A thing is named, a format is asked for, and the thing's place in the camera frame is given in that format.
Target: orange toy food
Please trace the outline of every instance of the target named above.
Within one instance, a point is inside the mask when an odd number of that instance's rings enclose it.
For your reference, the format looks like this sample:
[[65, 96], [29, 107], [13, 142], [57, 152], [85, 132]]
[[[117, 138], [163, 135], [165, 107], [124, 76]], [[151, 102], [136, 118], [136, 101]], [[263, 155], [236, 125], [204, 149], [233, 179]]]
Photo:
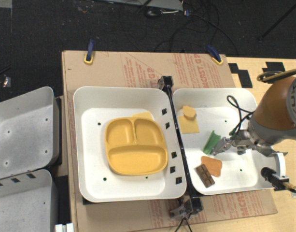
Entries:
[[210, 157], [201, 157], [201, 164], [205, 164], [209, 173], [215, 177], [221, 175], [222, 161]]

